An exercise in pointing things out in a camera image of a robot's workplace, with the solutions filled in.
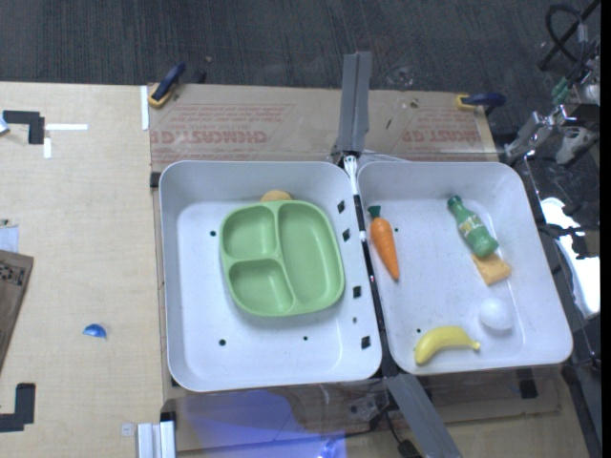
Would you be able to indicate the yellow round biscuit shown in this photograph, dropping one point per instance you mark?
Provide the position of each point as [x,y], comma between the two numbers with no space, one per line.
[276,195]

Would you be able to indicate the yellow square cracker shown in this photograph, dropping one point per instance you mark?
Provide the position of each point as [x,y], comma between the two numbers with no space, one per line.
[494,271]

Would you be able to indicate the orange carrot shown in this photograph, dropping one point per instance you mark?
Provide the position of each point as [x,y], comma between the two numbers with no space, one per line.
[384,243]

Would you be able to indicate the white plastic tray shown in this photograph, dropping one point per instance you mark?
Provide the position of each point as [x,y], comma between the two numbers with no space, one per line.
[267,351]
[444,298]

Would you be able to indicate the green plastic bottle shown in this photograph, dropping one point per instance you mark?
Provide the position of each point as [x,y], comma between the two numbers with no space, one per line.
[475,232]

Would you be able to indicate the brown cardboard packet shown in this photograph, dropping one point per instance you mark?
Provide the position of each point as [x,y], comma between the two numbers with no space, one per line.
[12,294]

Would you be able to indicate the yellow banana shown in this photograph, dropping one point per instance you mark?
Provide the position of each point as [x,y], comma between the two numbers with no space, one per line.
[441,339]

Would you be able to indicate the small blue dome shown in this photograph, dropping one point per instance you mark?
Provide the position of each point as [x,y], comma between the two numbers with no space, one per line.
[94,331]

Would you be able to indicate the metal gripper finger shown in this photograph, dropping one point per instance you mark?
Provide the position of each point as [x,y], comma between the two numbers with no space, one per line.
[537,129]
[577,142]

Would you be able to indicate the green divided plate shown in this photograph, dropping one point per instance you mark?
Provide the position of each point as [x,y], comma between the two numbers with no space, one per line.
[305,251]

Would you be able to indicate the white ball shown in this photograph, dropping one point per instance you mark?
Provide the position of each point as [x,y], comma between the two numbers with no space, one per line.
[496,314]

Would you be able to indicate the brown cardboard board red print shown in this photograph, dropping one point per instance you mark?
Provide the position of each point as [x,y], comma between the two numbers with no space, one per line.
[286,127]

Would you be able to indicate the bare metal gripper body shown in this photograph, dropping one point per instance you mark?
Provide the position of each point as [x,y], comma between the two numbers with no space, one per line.
[587,96]

